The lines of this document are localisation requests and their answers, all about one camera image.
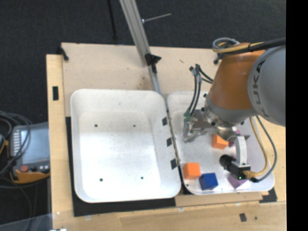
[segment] black mat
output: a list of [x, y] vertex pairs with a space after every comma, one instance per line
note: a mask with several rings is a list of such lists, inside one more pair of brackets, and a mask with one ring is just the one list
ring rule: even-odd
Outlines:
[[76, 194], [74, 188], [74, 171], [73, 171], [73, 158], [72, 158], [72, 137], [71, 137], [71, 118], [66, 117], [66, 130], [67, 130], [67, 145], [70, 164], [70, 175], [72, 183], [72, 197], [74, 206], [74, 216], [94, 215], [109, 212], [122, 212], [134, 210], [157, 209], [164, 207], [175, 206], [175, 199], [154, 199], [142, 201], [125, 201], [125, 202], [110, 202], [110, 203], [87, 203], [82, 201]]

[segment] metal pole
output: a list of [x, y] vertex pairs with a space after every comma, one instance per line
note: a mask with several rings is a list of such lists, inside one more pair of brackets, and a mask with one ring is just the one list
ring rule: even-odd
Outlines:
[[[148, 39], [146, 37], [142, 19], [140, 17], [137, 4], [135, 0], [120, 0], [131, 36], [137, 47], [138, 54], [140, 56], [143, 66], [148, 66], [145, 56], [151, 54]], [[160, 85], [158, 82], [157, 73], [153, 72], [152, 67], [148, 67], [149, 74], [152, 82], [153, 90], [161, 94]]]

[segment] toy block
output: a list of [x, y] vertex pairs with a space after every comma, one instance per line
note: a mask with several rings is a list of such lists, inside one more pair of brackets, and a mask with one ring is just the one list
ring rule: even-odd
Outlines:
[[187, 163], [183, 167], [183, 176], [186, 180], [195, 180], [201, 176], [199, 163]]
[[212, 190], [218, 186], [218, 181], [215, 173], [206, 173], [199, 178], [202, 190]]
[[212, 147], [218, 149], [225, 149], [229, 145], [228, 141], [223, 140], [219, 135], [214, 134], [212, 136]]
[[[239, 130], [234, 131], [237, 135], [241, 135], [241, 132]], [[234, 141], [229, 141], [229, 147], [234, 145]]]
[[247, 182], [247, 179], [244, 180], [238, 180], [236, 179], [234, 176], [232, 176], [231, 174], [228, 176], [228, 181], [230, 182], [230, 184], [232, 185], [232, 187], [234, 189], [238, 188], [239, 186], [243, 185], [245, 182]]

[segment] screen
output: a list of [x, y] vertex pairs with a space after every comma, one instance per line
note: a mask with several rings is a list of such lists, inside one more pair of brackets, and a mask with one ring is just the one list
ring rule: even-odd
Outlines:
[[[21, 144], [27, 136], [27, 128], [21, 130]], [[28, 142], [23, 148], [24, 153], [21, 156], [23, 164], [35, 163], [39, 161], [49, 160], [49, 130], [48, 124], [43, 126], [30, 126], [30, 135]]]

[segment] black clip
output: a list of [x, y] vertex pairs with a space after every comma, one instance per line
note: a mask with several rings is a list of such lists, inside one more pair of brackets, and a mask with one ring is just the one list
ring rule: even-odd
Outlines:
[[66, 55], [65, 51], [63, 50], [63, 48], [61, 46], [58, 46], [57, 48], [57, 55], [63, 55], [64, 60], [68, 61], [69, 58]]
[[223, 58], [223, 53], [217, 53], [217, 58], [214, 60], [214, 64], [218, 64], [219, 60]]
[[145, 55], [146, 63], [148, 64], [148, 66], [152, 67], [153, 73], [157, 74], [156, 63], [158, 63], [160, 59], [162, 59], [160, 56], [155, 56], [150, 53], [147, 53]]

